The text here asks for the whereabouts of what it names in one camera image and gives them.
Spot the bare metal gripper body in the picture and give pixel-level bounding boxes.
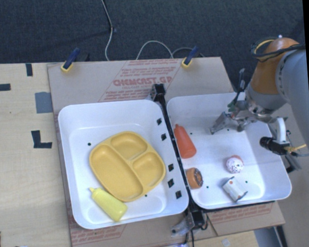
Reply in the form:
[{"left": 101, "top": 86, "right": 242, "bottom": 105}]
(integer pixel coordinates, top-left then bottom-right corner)
[{"left": 230, "top": 98, "right": 275, "bottom": 127}]

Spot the white plastic tray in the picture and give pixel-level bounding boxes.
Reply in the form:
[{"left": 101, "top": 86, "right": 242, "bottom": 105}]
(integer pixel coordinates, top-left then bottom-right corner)
[
  {"left": 57, "top": 96, "right": 192, "bottom": 232},
  {"left": 165, "top": 88, "right": 294, "bottom": 213}
]

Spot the orange squeeze bottle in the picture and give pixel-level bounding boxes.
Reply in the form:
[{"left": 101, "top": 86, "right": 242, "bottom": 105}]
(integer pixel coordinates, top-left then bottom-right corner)
[{"left": 173, "top": 122, "right": 198, "bottom": 160}]

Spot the brown frosted doughnut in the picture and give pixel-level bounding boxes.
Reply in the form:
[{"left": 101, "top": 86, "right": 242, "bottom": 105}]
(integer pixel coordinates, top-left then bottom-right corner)
[{"left": 185, "top": 166, "right": 204, "bottom": 190}]

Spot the white and orange carton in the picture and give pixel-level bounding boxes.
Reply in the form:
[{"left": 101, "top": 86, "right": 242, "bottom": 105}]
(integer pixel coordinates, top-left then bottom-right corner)
[{"left": 221, "top": 175, "right": 250, "bottom": 204}]

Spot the yellow divided plate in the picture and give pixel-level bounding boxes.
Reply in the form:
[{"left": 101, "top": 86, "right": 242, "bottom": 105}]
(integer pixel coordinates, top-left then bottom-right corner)
[{"left": 87, "top": 128, "right": 169, "bottom": 206}]

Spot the brown cardboard board, red print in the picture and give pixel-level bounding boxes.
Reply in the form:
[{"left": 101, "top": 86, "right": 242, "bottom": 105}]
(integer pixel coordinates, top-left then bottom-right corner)
[{"left": 47, "top": 46, "right": 288, "bottom": 247}]

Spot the yellow squeeze bottle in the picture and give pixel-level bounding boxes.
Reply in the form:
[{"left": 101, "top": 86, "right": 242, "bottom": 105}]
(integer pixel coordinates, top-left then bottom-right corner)
[{"left": 89, "top": 184, "right": 129, "bottom": 224}]

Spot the black cylinder on white bracket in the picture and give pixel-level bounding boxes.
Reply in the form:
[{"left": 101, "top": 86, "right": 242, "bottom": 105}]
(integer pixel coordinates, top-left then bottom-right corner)
[{"left": 257, "top": 116, "right": 292, "bottom": 157}]

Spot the black block with thin wires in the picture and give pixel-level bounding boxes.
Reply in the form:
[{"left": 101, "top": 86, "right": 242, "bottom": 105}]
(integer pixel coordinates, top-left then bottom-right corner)
[
  {"left": 150, "top": 83, "right": 168, "bottom": 103},
  {"left": 190, "top": 209, "right": 206, "bottom": 229}
]

